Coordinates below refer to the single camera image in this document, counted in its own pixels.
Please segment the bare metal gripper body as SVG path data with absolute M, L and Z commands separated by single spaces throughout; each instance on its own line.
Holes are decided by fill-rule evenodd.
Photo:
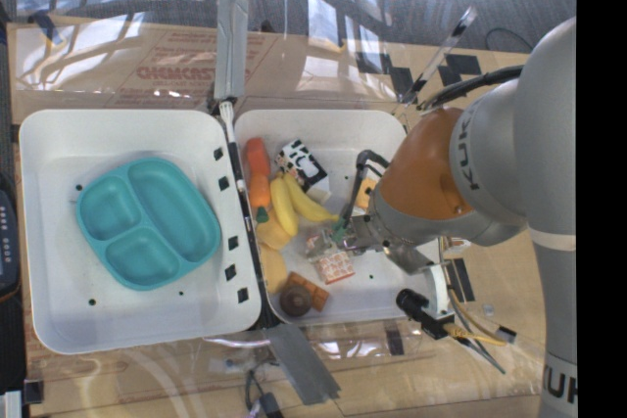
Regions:
M 383 253 L 408 275 L 415 275 L 434 264 L 420 249 L 428 240 L 411 233 L 403 233 L 398 225 L 392 229 L 377 214 L 353 216 L 342 237 L 342 247 L 357 254 L 368 250 Z

